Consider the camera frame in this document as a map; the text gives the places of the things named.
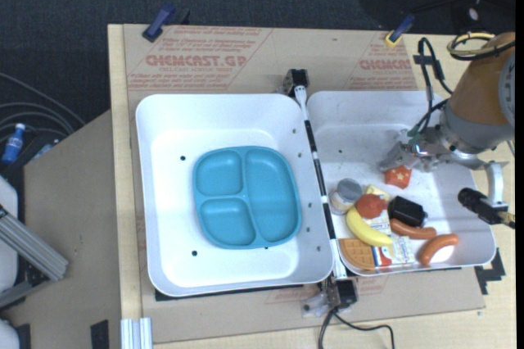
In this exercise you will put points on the thin black and white rod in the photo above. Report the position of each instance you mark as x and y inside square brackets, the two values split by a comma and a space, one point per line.
[316, 159]

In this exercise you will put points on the black cylinder on white bracket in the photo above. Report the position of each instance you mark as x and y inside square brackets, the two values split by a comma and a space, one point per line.
[481, 205]

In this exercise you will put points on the brown sausage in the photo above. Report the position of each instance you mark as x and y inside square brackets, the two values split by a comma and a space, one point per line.
[413, 232]

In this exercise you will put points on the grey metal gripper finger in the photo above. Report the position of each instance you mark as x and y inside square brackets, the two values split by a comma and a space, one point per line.
[394, 157]
[416, 165]

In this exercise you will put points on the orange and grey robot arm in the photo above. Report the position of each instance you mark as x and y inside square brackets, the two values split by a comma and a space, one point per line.
[479, 93]

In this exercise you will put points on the orange packet with yellow stars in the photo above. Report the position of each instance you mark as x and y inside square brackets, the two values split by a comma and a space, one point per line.
[398, 177]

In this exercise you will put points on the white carton with red print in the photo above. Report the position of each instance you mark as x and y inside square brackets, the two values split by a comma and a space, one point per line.
[399, 253]

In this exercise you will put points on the red tomato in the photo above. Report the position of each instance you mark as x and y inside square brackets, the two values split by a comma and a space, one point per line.
[370, 206]

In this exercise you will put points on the yellow carton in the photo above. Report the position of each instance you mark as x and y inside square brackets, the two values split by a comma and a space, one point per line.
[378, 191]

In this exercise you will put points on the white plastic tray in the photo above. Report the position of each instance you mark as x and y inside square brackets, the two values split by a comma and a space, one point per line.
[446, 191]
[172, 208]

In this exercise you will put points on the brown waffle biscuit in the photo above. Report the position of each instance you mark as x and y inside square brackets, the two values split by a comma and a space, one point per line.
[356, 253]

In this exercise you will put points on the orange sausage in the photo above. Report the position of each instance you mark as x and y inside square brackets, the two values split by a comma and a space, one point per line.
[436, 246]

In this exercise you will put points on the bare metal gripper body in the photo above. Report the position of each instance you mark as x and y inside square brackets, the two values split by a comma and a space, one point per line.
[442, 150]

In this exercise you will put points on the brown cardboard board red print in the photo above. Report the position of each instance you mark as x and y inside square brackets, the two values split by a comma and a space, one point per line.
[311, 52]

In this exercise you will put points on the small can with grey lid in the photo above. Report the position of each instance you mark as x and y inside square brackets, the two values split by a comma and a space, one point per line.
[347, 191]

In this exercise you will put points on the blue plastic bottle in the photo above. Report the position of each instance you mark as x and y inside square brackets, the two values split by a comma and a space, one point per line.
[12, 144]

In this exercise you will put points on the yellow banana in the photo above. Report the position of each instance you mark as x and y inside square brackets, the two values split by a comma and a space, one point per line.
[362, 230]

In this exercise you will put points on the blue divided plate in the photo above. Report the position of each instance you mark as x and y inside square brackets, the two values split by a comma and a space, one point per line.
[262, 191]

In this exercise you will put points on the black carton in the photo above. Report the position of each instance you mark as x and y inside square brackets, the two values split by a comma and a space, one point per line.
[407, 210]

